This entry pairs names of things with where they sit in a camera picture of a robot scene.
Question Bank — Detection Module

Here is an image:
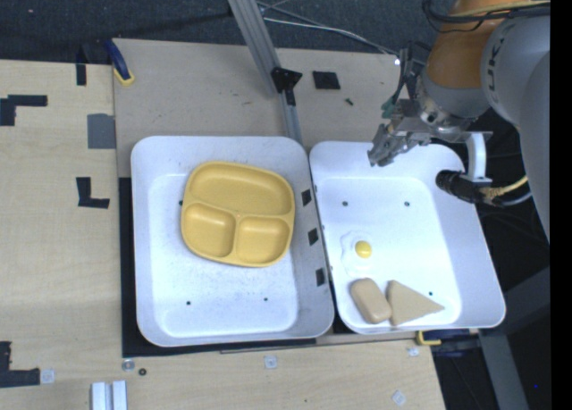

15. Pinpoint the black cylinder on white bracket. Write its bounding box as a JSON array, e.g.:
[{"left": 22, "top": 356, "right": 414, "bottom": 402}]
[{"left": 435, "top": 130, "right": 495, "bottom": 208}]

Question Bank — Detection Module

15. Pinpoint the beige oblong bread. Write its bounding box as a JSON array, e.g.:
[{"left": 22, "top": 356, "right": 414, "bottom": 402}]
[{"left": 349, "top": 277, "right": 393, "bottom": 325}]

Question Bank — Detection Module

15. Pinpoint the beige triangular bread slice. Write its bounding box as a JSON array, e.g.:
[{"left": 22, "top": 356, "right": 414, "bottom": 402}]
[{"left": 386, "top": 280, "right": 447, "bottom": 327}]

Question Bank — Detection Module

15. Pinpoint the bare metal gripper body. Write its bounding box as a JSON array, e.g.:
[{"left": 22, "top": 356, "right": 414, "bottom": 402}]
[{"left": 386, "top": 97, "right": 475, "bottom": 146}]

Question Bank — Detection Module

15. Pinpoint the white plastic tray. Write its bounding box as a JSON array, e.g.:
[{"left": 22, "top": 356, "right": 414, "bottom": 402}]
[
  {"left": 130, "top": 134, "right": 336, "bottom": 347},
  {"left": 308, "top": 139, "right": 507, "bottom": 336}
]

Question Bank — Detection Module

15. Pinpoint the yellow divided plate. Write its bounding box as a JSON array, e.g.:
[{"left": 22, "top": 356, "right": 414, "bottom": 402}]
[{"left": 180, "top": 160, "right": 296, "bottom": 269}]

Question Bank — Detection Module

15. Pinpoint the white and yellow fried egg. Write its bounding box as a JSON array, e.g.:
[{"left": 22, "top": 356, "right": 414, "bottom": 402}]
[{"left": 339, "top": 230, "right": 374, "bottom": 278}]

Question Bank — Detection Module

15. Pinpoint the pale wood board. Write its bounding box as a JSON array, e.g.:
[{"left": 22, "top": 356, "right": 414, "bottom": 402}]
[{"left": 111, "top": 37, "right": 482, "bottom": 358}]

